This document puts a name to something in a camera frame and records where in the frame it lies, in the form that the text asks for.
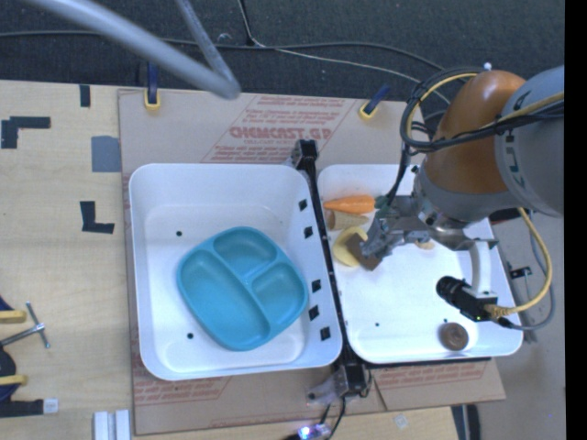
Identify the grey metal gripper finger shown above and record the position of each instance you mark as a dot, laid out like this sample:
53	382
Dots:
392	245
370	241

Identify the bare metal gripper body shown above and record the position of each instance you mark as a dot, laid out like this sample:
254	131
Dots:
413	220

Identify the brown square biscuit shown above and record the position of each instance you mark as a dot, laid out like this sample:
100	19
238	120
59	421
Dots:
355	248

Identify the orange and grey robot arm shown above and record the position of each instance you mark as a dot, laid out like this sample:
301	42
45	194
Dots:
477	154

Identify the pale yellow toy food piece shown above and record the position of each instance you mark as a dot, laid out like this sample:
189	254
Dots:
425	245

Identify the yellow banana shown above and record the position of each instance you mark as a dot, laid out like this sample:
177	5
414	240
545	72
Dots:
341	252

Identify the beige ice cream cone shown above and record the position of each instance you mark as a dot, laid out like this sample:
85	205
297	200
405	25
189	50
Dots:
346	220

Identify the orange carrot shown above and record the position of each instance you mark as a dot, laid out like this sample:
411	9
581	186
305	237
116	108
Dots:
351	203

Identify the thin black rod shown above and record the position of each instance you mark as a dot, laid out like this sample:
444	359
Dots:
331	264

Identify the white plastic tray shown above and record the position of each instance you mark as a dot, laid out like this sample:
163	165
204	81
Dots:
160	291
403	300

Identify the brown cardboard board red print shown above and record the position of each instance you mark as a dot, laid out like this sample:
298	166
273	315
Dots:
275	122

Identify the blue divided plate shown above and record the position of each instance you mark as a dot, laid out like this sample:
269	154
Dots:
229	300

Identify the black cylinder on white bracket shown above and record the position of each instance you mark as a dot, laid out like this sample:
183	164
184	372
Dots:
463	297

